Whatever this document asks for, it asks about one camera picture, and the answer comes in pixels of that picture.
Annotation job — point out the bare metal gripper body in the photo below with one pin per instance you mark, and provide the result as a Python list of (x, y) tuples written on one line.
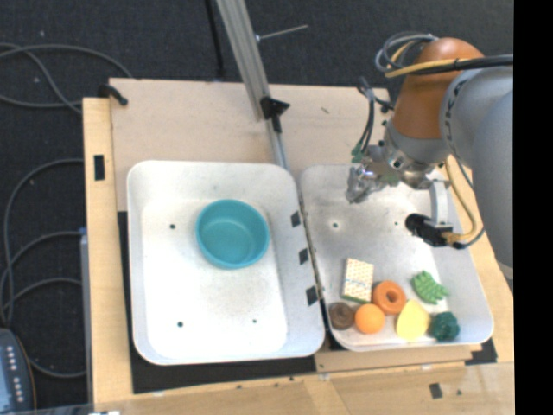
[(404, 169)]

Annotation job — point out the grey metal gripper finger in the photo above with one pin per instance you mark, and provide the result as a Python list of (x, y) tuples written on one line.
[(370, 186), (354, 188)]

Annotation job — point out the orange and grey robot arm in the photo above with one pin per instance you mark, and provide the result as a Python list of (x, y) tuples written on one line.
[(471, 115)]

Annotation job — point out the white plastic tray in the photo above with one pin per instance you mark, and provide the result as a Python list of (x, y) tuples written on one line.
[(207, 301), (371, 240)]

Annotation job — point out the thin black and white rod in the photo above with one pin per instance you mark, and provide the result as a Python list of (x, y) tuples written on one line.
[(311, 249)]

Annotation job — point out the white patterned carton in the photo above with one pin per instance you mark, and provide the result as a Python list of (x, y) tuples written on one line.
[(357, 280)]

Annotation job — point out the green leaf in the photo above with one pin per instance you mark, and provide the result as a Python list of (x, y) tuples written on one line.
[(427, 288)]

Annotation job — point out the orange doughnut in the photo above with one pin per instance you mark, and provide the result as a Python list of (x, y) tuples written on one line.
[(382, 303)]

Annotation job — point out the brown biscuit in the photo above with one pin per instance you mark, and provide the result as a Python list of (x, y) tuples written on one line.
[(341, 316)]

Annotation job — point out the orange fruit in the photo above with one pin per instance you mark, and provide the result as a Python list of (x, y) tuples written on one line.
[(370, 319)]

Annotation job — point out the teal bowl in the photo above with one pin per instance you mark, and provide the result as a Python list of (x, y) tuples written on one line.
[(231, 236)]

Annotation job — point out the yellow pear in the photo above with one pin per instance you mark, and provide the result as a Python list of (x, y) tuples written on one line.
[(412, 322)]

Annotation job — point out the green broccoli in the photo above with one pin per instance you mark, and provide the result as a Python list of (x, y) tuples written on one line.
[(445, 327)]

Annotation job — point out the pale wood board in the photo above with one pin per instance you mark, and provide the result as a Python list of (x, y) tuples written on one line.
[(194, 123)]

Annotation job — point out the black cylinder on white bracket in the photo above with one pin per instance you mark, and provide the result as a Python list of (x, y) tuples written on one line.
[(427, 227)]

